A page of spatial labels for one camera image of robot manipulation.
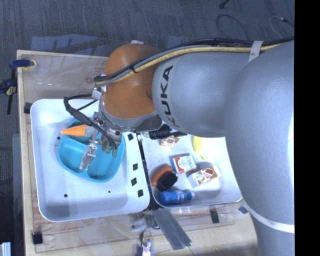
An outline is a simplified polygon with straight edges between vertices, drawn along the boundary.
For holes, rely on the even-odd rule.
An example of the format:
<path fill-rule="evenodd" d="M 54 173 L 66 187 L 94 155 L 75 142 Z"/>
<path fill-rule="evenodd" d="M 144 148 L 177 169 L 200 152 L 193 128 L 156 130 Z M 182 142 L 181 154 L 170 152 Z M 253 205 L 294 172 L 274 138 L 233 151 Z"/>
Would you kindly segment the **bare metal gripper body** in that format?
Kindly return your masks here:
<path fill-rule="evenodd" d="M 95 144 L 102 149 L 118 149 L 122 134 L 110 127 L 110 122 L 100 112 L 94 112 L 90 121 L 90 127 L 94 127 L 94 134 L 89 137 L 89 144 Z"/>

